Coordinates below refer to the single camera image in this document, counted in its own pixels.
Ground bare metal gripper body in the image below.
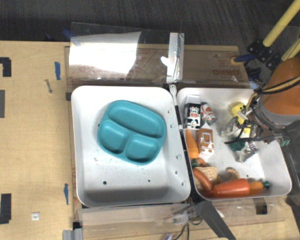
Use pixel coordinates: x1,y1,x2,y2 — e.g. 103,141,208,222
242,107,285,146

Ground green broccoli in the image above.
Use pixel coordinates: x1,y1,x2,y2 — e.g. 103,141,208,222
228,138,246,153

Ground yellow lemon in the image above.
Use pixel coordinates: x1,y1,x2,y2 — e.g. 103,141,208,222
228,101,246,119

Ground white plastic tray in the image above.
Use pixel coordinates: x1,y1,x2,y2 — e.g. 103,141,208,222
176,87,293,201
70,84,192,208

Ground brown croissant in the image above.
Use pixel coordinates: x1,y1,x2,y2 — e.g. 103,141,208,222
224,166,241,182

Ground red and white can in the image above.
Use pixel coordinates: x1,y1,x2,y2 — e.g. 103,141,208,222
199,102,218,126

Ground brown and white carton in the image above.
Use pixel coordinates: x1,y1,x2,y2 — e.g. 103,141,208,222
195,122,215,160

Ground small orange carrot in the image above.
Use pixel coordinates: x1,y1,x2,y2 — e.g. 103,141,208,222
248,180,271,196

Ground large red-orange carrot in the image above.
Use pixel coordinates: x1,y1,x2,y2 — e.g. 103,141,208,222
209,178,251,199

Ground cow print milk carton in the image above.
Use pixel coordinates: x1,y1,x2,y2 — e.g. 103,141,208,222
183,94,202,131

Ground beige bread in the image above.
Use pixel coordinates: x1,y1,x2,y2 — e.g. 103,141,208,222
196,165,219,185

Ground red-brown sausage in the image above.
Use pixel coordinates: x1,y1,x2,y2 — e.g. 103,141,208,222
191,167,213,192

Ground teal divided plate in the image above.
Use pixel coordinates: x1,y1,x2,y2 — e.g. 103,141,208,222
96,99,168,166

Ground small metal screw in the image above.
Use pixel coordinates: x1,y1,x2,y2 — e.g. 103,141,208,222
44,79,53,95

